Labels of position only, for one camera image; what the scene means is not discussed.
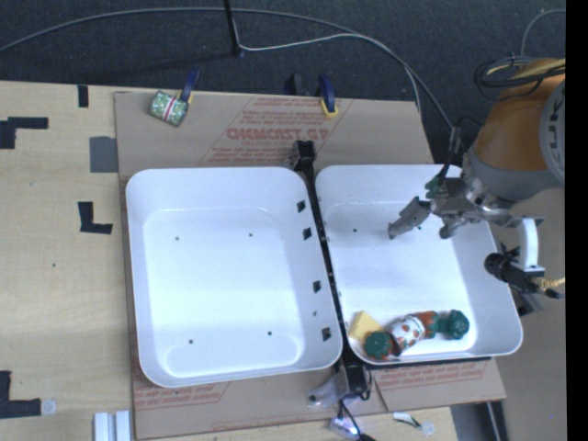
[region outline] black pole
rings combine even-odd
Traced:
[[[227,16],[227,23],[229,24],[229,32],[231,34],[232,42],[232,53],[239,57],[243,54],[243,52],[241,51],[241,47],[239,46],[239,40],[237,38],[237,28],[235,27],[235,22],[232,19],[231,2],[229,2],[229,0],[222,0],[222,3],[224,4],[224,13]]]

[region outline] wooden table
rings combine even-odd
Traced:
[[[11,400],[54,399],[56,413],[0,420],[0,439],[91,439],[94,413],[131,411],[130,352],[116,173],[90,172],[88,139],[115,137],[113,93],[74,85],[0,83],[0,119],[48,117],[0,150],[0,370]],[[79,201],[112,233],[80,233]],[[448,408],[412,415],[430,439],[456,440]],[[375,439],[422,439],[392,414],[357,418]],[[181,440],[334,440],[326,421],[183,436]]]

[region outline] cardboard sheet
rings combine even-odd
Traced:
[[[315,168],[330,164],[425,164],[432,157],[416,106],[339,99],[326,118],[318,99],[195,93],[179,128],[148,114],[153,93],[117,93],[115,111],[125,272],[129,303],[135,435],[190,435],[251,426],[328,419],[335,409],[307,408],[307,391],[332,371],[194,386],[155,387],[137,357],[125,186],[148,168],[275,165],[295,140],[313,140]],[[503,385],[493,360],[374,372],[368,401],[354,413],[384,413],[498,400]]]

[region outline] yellow block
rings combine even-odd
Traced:
[[[351,328],[349,328],[349,332],[347,332],[347,334],[351,338],[355,338],[356,340],[363,342],[364,339],[372,332],[383,331],[383,326],[372,319],[366,312],[361,311],[354,318],[353,323],[351,324]]]

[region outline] blue clamp handle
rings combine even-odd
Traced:
[[[188,101],[190,98],[190,93],[194,90],[194,87],[198,83],[198,79],[200,78],[200,68],[194,66],[190,69],[190,72],[187,75],[186,84],[184,85],[184,89],[182,90],[182,94],[180,95],[180,99],[182,101]]]
[[[319,76],[319,87],[322,101],[324,102],[327,111],[329,113],[335,113],[337,108],[334,104],[334,88],[326,73],[321,73]]]

